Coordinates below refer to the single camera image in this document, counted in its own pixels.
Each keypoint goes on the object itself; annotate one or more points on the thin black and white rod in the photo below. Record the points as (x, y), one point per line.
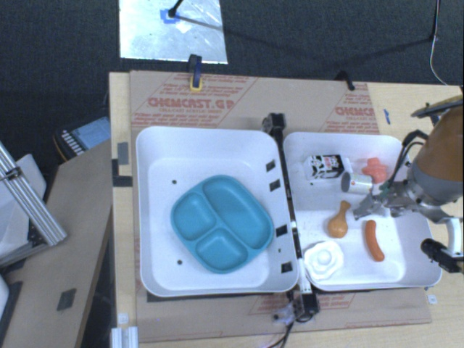
(290, 201)

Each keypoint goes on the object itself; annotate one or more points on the white plastic tray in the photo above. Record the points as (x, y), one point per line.
(395, 263)
(203, 147)

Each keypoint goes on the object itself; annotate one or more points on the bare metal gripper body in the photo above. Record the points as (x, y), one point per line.
(400, 196)

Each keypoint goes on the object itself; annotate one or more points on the brown cardboard board red print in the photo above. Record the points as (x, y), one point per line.
(224, 96)

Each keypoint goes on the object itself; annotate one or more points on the orange-red toy food piece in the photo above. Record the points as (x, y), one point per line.
(375, 170)

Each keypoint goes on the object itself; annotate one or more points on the small silver can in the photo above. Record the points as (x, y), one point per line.
(359, 183)

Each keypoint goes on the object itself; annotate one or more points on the black cylinder on white bracket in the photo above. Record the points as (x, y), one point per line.
(440, 254)

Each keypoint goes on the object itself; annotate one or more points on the brown toy chicken drumstick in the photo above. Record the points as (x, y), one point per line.
(338, 225)

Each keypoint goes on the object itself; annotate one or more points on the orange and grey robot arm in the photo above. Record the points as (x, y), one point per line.
(440, 151)

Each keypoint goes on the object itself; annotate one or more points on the white toy fried egg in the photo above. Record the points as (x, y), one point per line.
(323, 260)

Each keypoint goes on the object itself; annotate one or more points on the black and white milk carton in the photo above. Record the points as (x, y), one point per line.
(326, 166)

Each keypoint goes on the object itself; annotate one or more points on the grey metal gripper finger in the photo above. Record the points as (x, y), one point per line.
(380, 209)
(364, 207)

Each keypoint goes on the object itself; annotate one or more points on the blue divided plate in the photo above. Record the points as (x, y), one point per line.
(224, 223)

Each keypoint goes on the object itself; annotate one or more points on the orange toy sausage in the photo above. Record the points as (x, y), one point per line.
(373, 241)

